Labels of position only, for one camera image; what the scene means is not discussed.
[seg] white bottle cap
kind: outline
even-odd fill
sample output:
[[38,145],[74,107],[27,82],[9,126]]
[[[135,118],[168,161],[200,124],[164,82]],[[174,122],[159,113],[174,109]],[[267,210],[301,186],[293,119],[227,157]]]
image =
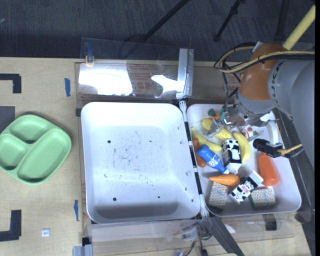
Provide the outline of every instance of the white bottle cap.
[[249,177],[259,186],[264,179],[254,170]]

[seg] wooden table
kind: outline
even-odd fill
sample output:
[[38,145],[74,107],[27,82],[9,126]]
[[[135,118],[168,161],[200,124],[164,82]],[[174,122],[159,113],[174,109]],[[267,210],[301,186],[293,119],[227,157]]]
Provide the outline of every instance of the wooden table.
[[[11,210],[21,210],[22,231],[19,240],[0,242],[0,255],[8,256],[66,256],[72,255],[73,246],[81,245],[84,233],[81,161],[79,147],[79,117],[76,110],[75,64],[80,59],[55,58],[0,58],[0,72],[20,74],[22,93],[12,92],[12,82],[0,80],[0,106],[15,106],[15,117],[24,114],[39,115],[66,131],[72,148],[60,169],[41,185],[27,185],[0,171],[0,231],[9,230]],[[212,63],[195,63],[208,67]],[[65,90],[65,79],[70,80],[70,96]],[[212,77],[204,85],[210,84]],[[223,88],[222,79],[217,86]],[[78,201],[77,221],[74,203]],[[301,224],[293,217],[293,237],[240,242],[245,255],[310,255]],[[49,229],[50,236],[42,237],[42,229]],[[226,251],[220,245],[207,246],[209,255]],[[190,256],[199,255],[198,248]],[[171,255],[171,251],[145,252],[135,255]]]

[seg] blue bottle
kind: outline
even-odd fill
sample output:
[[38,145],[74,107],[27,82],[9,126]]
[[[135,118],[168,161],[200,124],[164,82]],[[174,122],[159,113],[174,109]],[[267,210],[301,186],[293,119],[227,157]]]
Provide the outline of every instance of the blue bottle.
[[221,158],[210,150],[207,145],[202,145],[196,151],[198,156],[212,168],[219,170],[222,174],[228,174],[230,171],[224,167]]

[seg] yellow pole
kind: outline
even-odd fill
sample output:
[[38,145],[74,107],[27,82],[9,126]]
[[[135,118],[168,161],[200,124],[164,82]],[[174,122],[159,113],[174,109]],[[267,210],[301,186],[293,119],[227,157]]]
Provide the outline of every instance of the yellow pole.
[[298,26],[294,29],[294,31],[289,35],[287,40],[283,43],[283,47],[291,50],[292,47],[296,44],[296,42],[300,39],[300,37],[306,32],[309,26],[316,19],[316,6],[313,5],[310,10],[306,13],[303,19],[300,21]]

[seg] green tray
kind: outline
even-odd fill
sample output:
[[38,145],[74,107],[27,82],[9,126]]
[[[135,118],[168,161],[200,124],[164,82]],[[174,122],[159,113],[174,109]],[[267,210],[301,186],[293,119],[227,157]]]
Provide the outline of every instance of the green tray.
[[60,168],[71,145],[55,124],[22,115],[0,133],[0,169],[25,184],[42,184]]

